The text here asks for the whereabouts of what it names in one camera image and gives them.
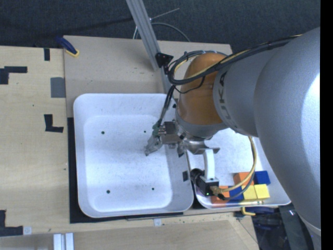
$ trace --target white bracket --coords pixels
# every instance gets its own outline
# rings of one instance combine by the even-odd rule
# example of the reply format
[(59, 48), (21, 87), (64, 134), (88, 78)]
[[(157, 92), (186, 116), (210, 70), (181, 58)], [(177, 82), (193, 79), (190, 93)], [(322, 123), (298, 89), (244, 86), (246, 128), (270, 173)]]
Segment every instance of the white bracket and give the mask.
[(32, 234), (32, 227), (24, 226), (23, 227), (23, 235), (31, 235)]
[(206, 180), (215, 179), (215, 160), (213, 149), (205, 149), (203, 152), (204, 177)]
[(162, 220), (160, 218), (154, 219), (154, 226), (162, 226)]
[(74, 250), (74, 235), (73, 233), (54, 234), (53, 235), (54, 250)]

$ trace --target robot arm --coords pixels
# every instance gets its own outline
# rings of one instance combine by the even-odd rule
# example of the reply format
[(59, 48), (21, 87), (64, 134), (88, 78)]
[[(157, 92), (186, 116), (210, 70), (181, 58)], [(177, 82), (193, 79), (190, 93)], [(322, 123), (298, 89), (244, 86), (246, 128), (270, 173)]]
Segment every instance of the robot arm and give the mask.
[[(195, 56), (183, 80), (175, 80), (173, 70), (169, 73), (172, 84), (182, 85), (171, 123), (178, 154), (185, 150), (203, 154), (204, 141), (226, 128), (258, 137), (320, 249), (320, 28), (230, 57)], [(160, 132), (160, 126), (156, 129), (156, 141), (169, 136), (165, 129)]]

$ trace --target gray robot arm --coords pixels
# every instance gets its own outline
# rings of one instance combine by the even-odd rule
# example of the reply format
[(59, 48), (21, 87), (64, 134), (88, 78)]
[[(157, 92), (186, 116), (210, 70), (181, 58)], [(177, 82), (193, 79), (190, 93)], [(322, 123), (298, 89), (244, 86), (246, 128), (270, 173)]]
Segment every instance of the gray robot arm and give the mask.
[(214, 103), (236, 132), (257, 136), (321, 248), (320, 28), (221, 69)]

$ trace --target wooden table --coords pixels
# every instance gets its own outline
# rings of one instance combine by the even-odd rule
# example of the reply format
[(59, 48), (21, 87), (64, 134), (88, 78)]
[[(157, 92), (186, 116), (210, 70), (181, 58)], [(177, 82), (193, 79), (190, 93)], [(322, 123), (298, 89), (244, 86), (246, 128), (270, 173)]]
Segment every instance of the wooden table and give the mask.
[[(106, 40), (116, 51), (124, 39)], [(140, 41), (135, 44), (144, 51)], [(177, 45), (177, 53), (189, 46), (160, 44), (166, 51)], [(217, 45), (204, 46), (212, 49)], [(230, 46), (224, 47), (231, 52)], [(232, 212), (190, 209), (180, 217), (162, 218), (160, 227), (154, 227), (152, 219), (70, 224), (68, 112), (66, 99), (50, 94), (50, 79), (65, 76), (64, 60), (68, 58), (61, 49), (50, 49), (50, 61), (45, 61), (42, 48), (0, 46), (0, 69), (28, 68), (28, 73), (10, 73), (8, 85), (0, 85), (0, 210), (7, 210), (7, 227), (31, 227), (35, 234), (2, 238), (0, 247), (22, 241), (29, 245), (47, 234), (74, 232), (78, 249), (102, 249), (111, 242), (116, 248), (130, 245), (134, 249), (202, 249), (207, 243), (223, 244), (225, 249), (258, 249), (251, 218), (238, 221)], [(45, 131), (45, 114), (53, 115), (53, 126), (64, 127), (62, 133)]]

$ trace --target black tape marking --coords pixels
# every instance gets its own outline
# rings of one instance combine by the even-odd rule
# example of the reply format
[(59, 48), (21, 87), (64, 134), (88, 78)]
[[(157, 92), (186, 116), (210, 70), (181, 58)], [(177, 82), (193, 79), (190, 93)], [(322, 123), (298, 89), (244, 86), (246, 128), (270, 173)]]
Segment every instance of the black tape marking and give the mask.
[(8, 84), (9, 73), (5, 69), (0, 69), (0, 84)]
[(187, 181), (188, 180), (188, 173), (187, 171), (183, 172), (183, 181)]
[(6, 227), (6, 211), (0, 210), (0, 237), (23, 235), (23, 226), (19, 227)]
[(49, 48), (44, 48), (44, 60), (50, 61), (50, 49)]
[(65, 98), (65, 79), (62, 77), (51, 78), (51, 98)]
[(53, 127), (53, 115), (52, 114), (44, 114), (45, 119), (45, 131), (50, 132), (63, 132), (63, 127)]
[(4, 67), (0, 69), (0, 84), (8, 84), (10, 73), (28, 73), (28, 67)]
[(5, 71), (8, 73), (28, 73), (28, 67), (6, 67)]

